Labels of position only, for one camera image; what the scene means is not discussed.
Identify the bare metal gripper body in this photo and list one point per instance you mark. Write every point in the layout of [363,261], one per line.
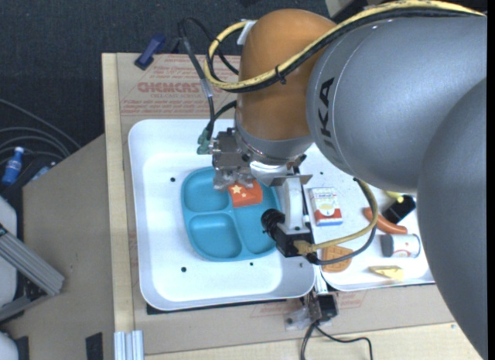
[228,153]

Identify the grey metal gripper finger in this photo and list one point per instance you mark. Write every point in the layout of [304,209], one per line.
[222,182]
[243,179]

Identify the orange packet with stars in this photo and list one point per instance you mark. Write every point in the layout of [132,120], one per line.
[247,197]

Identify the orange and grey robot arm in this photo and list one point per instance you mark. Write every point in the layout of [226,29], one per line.
[379,110]

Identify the blue divided plate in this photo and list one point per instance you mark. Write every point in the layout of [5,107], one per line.
[209,230]

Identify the white plastic tray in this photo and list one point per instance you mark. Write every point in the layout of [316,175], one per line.
[356,196]
[162,234]

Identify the red and white carton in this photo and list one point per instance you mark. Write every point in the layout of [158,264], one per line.
[326,207]

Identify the brown cardboard board red print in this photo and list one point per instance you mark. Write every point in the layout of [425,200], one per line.
[162,79]

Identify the brown waffle biscuit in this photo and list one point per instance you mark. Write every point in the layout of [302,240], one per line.
[337,259]

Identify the black box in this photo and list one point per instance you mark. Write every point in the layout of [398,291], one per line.
[400,209]

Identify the yellow cheese wedge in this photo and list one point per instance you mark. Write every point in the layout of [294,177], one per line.
[388,272]

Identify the white can grey lid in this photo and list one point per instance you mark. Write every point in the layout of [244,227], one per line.
[404,245]

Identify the blue plastic bottle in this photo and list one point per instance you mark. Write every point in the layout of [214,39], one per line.
[12,166]

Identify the black cylinder on white bracket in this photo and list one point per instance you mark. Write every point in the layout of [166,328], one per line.
[292,203]

